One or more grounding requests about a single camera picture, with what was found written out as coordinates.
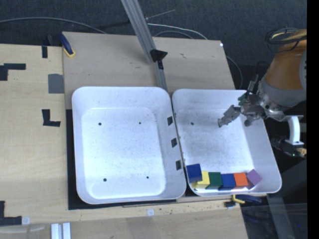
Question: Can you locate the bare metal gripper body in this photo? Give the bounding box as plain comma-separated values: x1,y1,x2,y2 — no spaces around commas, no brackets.
239,94,285,121

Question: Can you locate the white plastic tray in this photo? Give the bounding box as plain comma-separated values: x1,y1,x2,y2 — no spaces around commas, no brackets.
71,86,187,205
171,88,283,197

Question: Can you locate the purple cube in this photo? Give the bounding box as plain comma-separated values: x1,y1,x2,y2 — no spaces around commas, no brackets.
246,169,263,190

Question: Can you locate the orange cube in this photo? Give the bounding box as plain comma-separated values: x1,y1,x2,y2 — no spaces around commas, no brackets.
233,172,250,188

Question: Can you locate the green cube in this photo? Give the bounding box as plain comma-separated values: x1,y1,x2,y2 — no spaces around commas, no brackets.
206,172,223,190

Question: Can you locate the dark blue cube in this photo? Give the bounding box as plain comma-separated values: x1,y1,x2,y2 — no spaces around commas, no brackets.
186,163,203,184

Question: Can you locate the yellow cube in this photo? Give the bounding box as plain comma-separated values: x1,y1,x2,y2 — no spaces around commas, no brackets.
191,170,211,190

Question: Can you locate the pale wood board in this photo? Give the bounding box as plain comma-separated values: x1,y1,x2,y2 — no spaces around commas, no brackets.
61,31,251,209

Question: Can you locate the black cylinder on white bracket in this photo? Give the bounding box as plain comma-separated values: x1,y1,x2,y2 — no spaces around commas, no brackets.
271,114,307,158

